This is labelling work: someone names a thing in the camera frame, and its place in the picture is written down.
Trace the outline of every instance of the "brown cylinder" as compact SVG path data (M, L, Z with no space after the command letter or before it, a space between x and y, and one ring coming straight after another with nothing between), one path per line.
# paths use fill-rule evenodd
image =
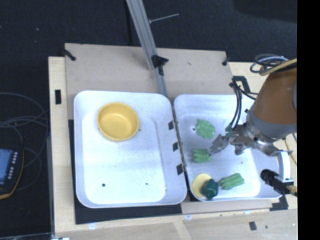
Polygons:
M254 102L254 115L272 124L296 124L297 111L294 106L296 81L297 68L271 73Z

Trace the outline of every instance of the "bowl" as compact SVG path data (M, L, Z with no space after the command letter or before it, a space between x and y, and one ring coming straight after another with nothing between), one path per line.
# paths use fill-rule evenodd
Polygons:
M132 138L139 129L136 111L121 102L111 102L102 106L96 120L103 136L115 142Z

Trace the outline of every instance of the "tray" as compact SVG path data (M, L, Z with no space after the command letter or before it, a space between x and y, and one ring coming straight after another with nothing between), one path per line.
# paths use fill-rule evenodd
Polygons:
M139 130L115 142L99 131L100 107L121 102L139 117ZM187 195L170 101L156 93L91 91L74 99L76 195L89 208L181 203Z
M219 135L225 135L225 128L231 122L236 111L235 95L183 94L174 100L174 111L181 143L181 151L186 167L189 184L198 174L209 174L215 181L234 173L241 173L245 184L223 190L212 200L205 197L198 200L216 202L241 199L276 199L281 195L260 179L263 169L279 172L278 159L269 157L257 149L247 148L243 154L235 155L232 145L211 156L211 161L194 162L193 149L207 149ZM253 100L243 96L242 113L239 124L246 121L245 109L250 109ZM209 121L215 127L212 139L205 139L196 132L197 120Z

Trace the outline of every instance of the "yellow plate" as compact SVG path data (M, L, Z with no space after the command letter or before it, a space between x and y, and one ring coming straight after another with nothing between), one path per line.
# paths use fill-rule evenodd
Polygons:
M204 195L201 193L201 188L210 179L211 176L206 173L200 173L194 178L191 184L191 190L198 198L204 197Z
M139 129L139 117L127 104L112 102L102 106L97 115L100 132L109 140L119 142L133 137Z

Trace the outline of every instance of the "black floor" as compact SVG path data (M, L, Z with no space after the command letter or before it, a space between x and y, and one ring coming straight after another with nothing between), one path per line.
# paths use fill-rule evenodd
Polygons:
M298 0L143 2L150 19L179 14L151 24L159 48L226 51L231 61L241 62L261 53L297 57ZM124 0L0 0L0 93L27 96L48 112L48 57L60 56L64 43L140 45L134 29L130 40ZM41 113L25 98L0 95L0 104L1 122ZM48 159L42 150L50 131L38 123L19 130L39 159L24 170L21 190L0 200L0 237L52 230ZM0 127L0 138L11 135L15 141L14 130ZM26 156L32 160L34 154Z

